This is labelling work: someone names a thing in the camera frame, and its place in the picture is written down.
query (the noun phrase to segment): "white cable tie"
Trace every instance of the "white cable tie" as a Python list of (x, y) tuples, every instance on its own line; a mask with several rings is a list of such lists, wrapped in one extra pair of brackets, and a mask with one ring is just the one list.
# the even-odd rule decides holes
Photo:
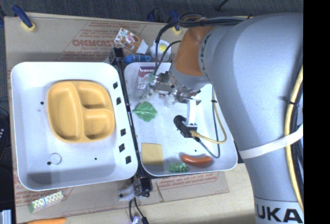
[(296, 141), (298, 141), (303, 135), (304, 135), (304, 128), (303, 128), (303, 123), (301, 123), (298, 130), (293, 133), (284, 136), (282, 138), (279, 138), (273, 142), (258, 147), (254, 147), (248, 150), (239, 151), (239, 154), (241, 155), (242, 159), (255, 158), (263, 154), (289, 146), (295, 143)]

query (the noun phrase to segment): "yellow plate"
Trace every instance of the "yellow plate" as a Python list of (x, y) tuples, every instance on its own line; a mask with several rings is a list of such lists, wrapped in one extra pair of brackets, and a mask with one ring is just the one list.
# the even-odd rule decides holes
[(52, 85), (47, 110), (53, 134), (68, 143), (102, 140), (116, 125), (108, 91), (92, 81), (67, 80)]

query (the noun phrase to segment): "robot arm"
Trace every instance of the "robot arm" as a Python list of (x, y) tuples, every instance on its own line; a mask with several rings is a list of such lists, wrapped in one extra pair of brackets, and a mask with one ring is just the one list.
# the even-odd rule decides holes
[[(154, 89), (187, 102), (211, 83), (238, 150), (249, 150), (290, 133), (284, 132), (285, 99), (302, 69), (302, 59), (303, 15), (299, 13), (190, 28), (170, 70), (156, 77)], [(292, 185), (287, 155), (281, 148), (244, 159), (256, 223), (304, 222), (303, 196)]]

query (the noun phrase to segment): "red sausage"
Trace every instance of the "red sausage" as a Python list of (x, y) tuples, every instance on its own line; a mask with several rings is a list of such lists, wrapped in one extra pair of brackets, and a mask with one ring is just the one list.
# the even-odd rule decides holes
[(207, 165), (212, 161), (210, 156), (205, 156), (205, 157), (201, 157), (201, 158), (194, 158), (194, 157), (188, 156), (186, 154), (181, 156), (181, 159), (186, 164), (195, 165), (195, 166)]

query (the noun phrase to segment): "white sink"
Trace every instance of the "white sink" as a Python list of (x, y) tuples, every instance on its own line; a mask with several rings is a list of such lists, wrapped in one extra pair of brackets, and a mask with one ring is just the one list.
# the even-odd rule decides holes
[[(56, 82), (87, 80), (110, 94), (113, 133), (102, 140), (67, 143), (53, 134), (47, 92)], [(107, 63), (23, 62), (11, 72), (18, 176), (33, 191), (117, 181), (138, 168), (118, 72)]]

